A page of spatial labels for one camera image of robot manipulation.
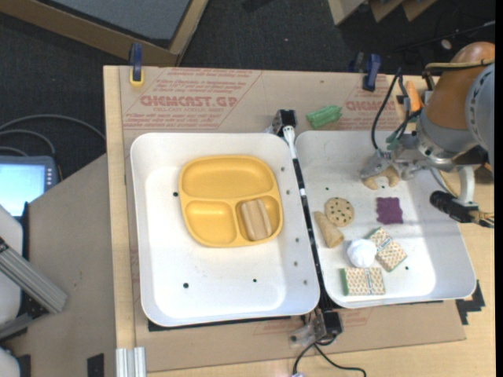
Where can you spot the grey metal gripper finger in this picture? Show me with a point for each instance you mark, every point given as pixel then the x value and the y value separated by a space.
pixel 373 167
pixel 404 171

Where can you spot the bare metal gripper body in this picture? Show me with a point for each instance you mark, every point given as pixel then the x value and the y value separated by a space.
pixel 428 156

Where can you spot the tan croissant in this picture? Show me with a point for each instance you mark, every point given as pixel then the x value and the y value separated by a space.
pixel 387 182

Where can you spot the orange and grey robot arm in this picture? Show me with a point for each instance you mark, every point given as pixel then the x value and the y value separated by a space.
pixel 452 104

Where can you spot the purple flat rectangle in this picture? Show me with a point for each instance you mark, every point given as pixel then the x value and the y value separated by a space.
pixel 389 210

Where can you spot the tan biscuit with dark chips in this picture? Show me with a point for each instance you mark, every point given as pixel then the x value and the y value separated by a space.
pixel 339 211

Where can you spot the green ridged toy vegetable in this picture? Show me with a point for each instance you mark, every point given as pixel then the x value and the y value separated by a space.
pixel 323 117

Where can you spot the thin black and white rod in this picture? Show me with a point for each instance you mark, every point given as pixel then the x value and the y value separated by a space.
pixel 303 195

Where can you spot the tan ice cream cone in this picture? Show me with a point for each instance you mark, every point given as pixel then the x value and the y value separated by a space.
pixel 329 231

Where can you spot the white plastic tray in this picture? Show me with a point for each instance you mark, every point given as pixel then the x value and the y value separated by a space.
pixel 428 249
pixel 220 281

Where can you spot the white ball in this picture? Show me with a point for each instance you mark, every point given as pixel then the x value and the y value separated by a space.
pixel 361 253

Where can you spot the tan hot dog bun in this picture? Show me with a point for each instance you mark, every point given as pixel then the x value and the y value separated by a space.
pixel 255 219

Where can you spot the yellow divided plate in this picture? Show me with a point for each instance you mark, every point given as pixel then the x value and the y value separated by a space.
pixel 220 183

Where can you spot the brown cardboard board, red print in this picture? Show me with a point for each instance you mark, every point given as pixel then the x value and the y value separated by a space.
pixel 188 100

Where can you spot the black cylinder on white bracket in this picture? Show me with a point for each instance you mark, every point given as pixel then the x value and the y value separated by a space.
pixel 452 206

